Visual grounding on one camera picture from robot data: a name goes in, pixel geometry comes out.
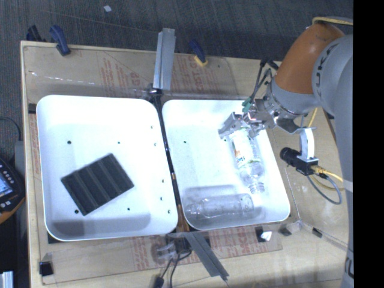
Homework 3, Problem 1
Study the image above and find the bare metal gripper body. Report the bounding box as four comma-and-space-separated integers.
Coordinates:
239, 97, 285, 130

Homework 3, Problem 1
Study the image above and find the clear plastic bottle with label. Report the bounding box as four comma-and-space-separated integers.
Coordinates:
229, 130, 267, 196

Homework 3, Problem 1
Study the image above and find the white plastic tray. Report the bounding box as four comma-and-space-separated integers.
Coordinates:
161, 98, 292, 232
35, 94, 179, 242

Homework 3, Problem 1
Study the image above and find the black ribbed rectangular insert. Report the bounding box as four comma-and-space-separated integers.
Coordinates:
60, 152, 135, 217

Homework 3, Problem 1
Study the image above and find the brown cardboard board red print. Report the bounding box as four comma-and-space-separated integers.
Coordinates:
23, 45, 284, 285

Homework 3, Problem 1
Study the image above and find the black cylinder on white bracket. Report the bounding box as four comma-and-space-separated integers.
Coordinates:
279, 126, 320, 176

